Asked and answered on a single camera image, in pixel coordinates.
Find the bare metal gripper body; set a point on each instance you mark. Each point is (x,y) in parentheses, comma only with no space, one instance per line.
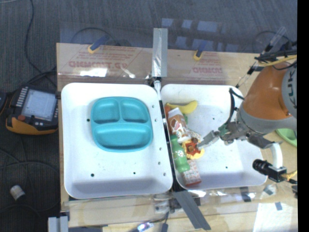
(234,131)

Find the red and white packet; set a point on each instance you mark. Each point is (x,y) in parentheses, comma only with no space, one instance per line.
(192,175)

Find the brown cardboard board red print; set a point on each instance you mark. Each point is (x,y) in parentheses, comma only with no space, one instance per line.
(79,64)

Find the brown and white carton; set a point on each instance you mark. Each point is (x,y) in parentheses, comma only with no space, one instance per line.
(178,124)

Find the green divided plate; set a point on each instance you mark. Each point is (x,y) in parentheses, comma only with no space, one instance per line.
(287,135)

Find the white plastic tray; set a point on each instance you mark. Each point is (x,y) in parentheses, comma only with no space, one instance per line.
(116,173)
(222,158)

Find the blue divided plate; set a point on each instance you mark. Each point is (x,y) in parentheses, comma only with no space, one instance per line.
(120,132)

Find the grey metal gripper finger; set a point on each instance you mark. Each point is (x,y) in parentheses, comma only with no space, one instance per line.
(205,142)
(212,134)

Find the black cylinder on white bracket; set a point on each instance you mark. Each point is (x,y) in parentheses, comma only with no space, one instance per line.
(268,168)

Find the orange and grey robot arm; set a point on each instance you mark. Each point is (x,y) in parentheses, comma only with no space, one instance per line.
(263,98)

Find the yellow banana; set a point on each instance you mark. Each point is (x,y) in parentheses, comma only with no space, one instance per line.
(186,107)

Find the yellow and red pizza slice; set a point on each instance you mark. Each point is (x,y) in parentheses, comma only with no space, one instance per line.
(192,151)

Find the small silver can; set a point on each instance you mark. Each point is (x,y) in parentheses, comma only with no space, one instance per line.
(17,192)

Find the green plastic bottle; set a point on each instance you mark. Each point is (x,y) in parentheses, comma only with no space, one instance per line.
(179,157)

